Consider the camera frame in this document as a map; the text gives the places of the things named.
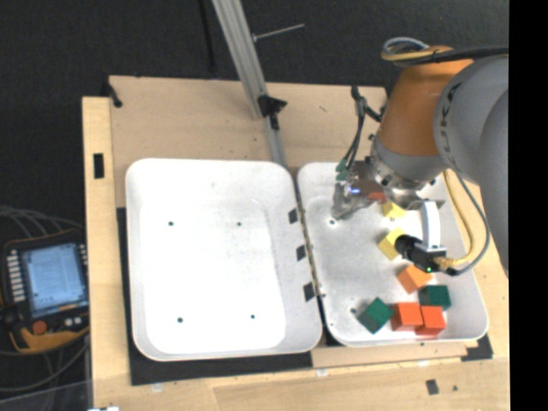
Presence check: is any thin black and white rod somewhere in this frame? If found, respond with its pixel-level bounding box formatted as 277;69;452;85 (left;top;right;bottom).
294;185;327;306

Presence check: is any orange cube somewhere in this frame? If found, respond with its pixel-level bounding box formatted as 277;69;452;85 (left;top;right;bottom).
396;264;433;295

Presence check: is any red cube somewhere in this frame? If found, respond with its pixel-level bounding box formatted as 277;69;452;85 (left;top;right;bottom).
414;305;447;338
390;301;424;332

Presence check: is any white plastic tray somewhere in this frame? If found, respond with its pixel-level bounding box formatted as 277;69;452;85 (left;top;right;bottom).
296;161;489;348
124;157;323;362

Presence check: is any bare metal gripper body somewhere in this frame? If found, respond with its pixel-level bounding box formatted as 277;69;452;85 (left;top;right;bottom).
347;157;446;211

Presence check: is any yellow cube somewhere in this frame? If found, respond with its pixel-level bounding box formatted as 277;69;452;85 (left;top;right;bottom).
377;228;408;261
382;201;408;223

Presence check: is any pale wood board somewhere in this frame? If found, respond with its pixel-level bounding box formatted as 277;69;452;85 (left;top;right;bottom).
107;74;493;370

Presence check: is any black cylinder on white bracket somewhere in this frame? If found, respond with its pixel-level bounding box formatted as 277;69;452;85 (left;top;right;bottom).
394;200;449;273

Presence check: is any green cube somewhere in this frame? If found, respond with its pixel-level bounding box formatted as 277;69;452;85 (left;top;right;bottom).
418;284;452;311
357;296;395;335

